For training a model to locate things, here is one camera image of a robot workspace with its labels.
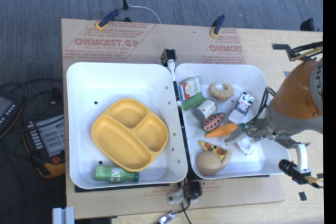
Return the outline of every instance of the electronic device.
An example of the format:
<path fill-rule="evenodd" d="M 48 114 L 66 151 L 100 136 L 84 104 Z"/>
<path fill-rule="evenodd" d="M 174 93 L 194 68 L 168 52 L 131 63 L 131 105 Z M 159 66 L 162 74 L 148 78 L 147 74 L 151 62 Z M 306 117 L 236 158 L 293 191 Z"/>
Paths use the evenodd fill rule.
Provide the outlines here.
<path fill-rule="evenodd" d="M 23 107 L 19 97 L 0 93 L 0 138 L 12 127 Z"/>
<path fill-rule="evenodd" d="M 63 111 L 38 115 L 25 123 L 23 139 L 33 165 L 44 178 L 65 173 Z"/>

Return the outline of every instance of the green bottle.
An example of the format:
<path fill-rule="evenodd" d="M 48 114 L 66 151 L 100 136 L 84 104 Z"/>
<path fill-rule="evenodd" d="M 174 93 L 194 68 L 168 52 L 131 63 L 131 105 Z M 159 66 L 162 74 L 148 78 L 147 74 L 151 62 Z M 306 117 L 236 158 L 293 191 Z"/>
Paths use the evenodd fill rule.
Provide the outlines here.
<path fill-rule="evenodd" d="M 95 180 L 107 181 L 112 183 L 122 183 L 124 181 L 139 181 L 139 173 L 127 172 L 121 167 L 96 166 Z"/>

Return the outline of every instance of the yellow divided plate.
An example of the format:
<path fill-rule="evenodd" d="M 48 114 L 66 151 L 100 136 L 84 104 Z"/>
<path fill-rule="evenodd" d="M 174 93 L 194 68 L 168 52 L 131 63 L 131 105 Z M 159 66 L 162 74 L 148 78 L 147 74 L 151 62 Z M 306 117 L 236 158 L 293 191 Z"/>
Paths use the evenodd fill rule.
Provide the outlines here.
<path fill-rule="evenodd" d="M 124 98 L 109 106 L 94 122 L 95 144 L 130 172 L 149 166 L 169 139 L 165 123 L 141 102 Z"/>

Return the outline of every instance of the carrot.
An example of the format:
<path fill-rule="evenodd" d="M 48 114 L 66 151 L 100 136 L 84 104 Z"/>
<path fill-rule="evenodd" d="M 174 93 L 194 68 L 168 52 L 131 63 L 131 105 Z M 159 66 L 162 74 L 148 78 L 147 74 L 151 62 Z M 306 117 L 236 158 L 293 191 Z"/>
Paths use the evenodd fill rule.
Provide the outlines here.
<path fill-rule="evenodd" d="M 233 123 L 233 122 L 226 123 L 223 126 L 220 126 L 212 130 L 211 132 L 205 134 L 205 137 L 219 137 L 219 136 L 230 135 L 237 128 L 238 128 L 238 125 L 236 123 Z"/>

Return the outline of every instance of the can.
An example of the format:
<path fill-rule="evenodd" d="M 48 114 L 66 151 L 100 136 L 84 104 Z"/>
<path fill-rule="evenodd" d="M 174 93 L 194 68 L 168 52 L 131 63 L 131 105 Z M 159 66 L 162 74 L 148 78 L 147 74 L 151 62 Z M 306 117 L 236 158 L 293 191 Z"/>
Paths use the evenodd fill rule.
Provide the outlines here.
<path fill-rule="evenodd" d="M 194 116 L 201 122 L 204 122 L 217 111 L 217 105 L 211 99 L 206 99 L 202 104 L 193 111 Z"/>

